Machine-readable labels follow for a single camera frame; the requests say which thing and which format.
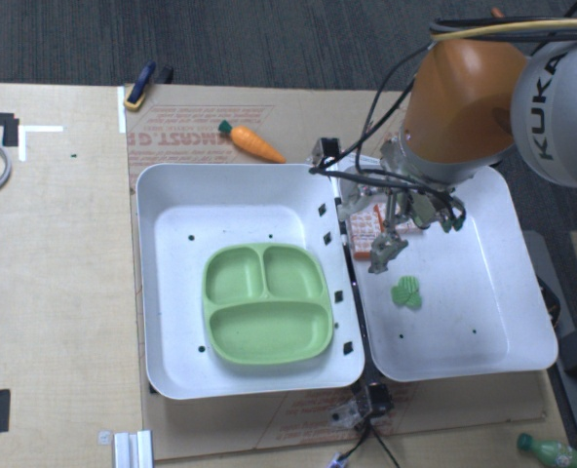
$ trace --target green bottle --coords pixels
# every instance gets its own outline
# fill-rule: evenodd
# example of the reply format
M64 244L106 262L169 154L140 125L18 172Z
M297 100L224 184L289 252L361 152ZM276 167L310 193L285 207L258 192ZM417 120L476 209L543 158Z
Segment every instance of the green bottle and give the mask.
M535 454L545 466L557 468L577 468L577 450L558 441L536 441L530 435L519 435L520 450L528 450Z

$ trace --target green object in bin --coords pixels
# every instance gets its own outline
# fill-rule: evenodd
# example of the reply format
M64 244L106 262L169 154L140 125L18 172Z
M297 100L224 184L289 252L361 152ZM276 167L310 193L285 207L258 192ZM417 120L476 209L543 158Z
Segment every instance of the green object in bin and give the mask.
M418 279L414 276L402 276L391 289L391 295L397 305L419 308L422 304L421 295L418 293Z
M319 355L331 341L323 270L297 246L224 248L205 265L202 293L212 347L232 363L301 361Z

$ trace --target carrot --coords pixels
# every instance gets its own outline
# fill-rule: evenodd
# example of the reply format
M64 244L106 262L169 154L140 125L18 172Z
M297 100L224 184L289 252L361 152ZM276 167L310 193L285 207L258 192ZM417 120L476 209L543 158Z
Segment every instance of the carrot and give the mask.
M219 131L228 134L235 145L250 154L275 163L285 163L287 159L254 130L239 125L232 127L226 120L219 125Z

